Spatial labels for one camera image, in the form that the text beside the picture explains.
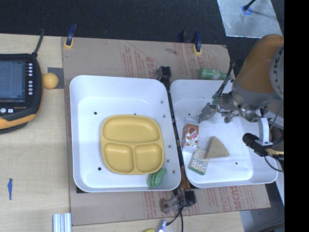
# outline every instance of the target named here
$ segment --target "blue marker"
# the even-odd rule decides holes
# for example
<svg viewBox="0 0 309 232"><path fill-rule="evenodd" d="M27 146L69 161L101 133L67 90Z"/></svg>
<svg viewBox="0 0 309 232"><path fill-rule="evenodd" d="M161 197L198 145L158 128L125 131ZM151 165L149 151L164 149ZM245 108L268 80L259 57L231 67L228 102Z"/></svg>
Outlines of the blue marker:
<svg viewBox="0 0 309 232"><path fill-rule="evenodd" d="M9 189L10 200L12 200L13 179L11 178L9 179L8 189Z"/></svg>

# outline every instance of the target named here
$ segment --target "black fabric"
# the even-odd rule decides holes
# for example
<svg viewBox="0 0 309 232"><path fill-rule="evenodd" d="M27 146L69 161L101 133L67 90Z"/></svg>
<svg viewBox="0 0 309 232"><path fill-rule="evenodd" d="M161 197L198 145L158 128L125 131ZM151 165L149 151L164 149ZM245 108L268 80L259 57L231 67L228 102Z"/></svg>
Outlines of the black fabric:
<svg viewBox="0 0 309 232"><path fill-rule="evenodd" d="M284 0L271 0L284 34ZM0 33L175 42L195 31L240 64L258 39L226 37L217 0L0 0Z"/></svg>

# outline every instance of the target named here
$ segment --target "triangular wedge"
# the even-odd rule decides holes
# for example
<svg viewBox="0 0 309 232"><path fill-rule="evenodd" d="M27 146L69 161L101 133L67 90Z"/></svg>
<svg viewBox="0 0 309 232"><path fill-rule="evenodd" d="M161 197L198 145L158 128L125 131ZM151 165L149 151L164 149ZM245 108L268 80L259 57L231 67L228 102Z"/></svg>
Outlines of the triangular wedge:
<svg viewBox="0 0 309 232"><path fill-rule="evenodd" d="M211 144L209 145L207 158L221 158L228 157L230 153L224 144L215 136L212 137Z"/></svg>

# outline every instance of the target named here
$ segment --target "white tray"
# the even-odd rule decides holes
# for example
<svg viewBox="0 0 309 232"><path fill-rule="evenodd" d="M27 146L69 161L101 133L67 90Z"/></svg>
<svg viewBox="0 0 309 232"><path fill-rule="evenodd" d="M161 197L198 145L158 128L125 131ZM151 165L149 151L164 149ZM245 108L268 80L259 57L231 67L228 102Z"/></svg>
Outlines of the white tray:
<svg viewBox="0 0 309 232"><path fill-rule="evenodd" d="M221 84L222 81L208 80L177 80L171 84L173 110L180 137L185 118L196 119L204 106L212 102L211 97ZM230 90L229 82L224 93ZM275 181L278 172L271 169L264 157L258 156L242 141L243 135L247 132L259 136L258 124L249 123L242 117L235 117L232 122L226 124L224 117L219 113L209 120L202 121L199 124L198 145L205 148L210 138L216 136L226 146L230 156L210 159L206 173L200 175L188 169L192 153L183 151L186 175L191 184L197 188L212 188ZM270 164L277 167L273 158L267 157L267 159Z"/></svg>
<svg viewBox="0 0 309 232"><path fill-rule="evenodd" d="M73 176L86 192L173 190L180 183L175 134L166 88L154 79L81 75L70 83ZM104 164L100 128L112 115L143 115L161 128L167 169L158 187L147 186L148 174L116 174Z"/></svg>

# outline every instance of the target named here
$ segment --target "brown cylinder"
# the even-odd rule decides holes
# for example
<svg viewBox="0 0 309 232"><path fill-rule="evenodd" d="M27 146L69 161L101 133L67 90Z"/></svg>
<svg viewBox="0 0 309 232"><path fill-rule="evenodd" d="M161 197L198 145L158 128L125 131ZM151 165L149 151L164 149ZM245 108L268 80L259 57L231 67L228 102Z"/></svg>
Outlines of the brown cylinder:
<svg viewBox="0 0 309 232"><path fill-rule="evenodd" d="M269 78L269 67L284 37L269 34L262 37L251 49L237 76L238 84L245 90L258 93L274 93Z"/></svg>

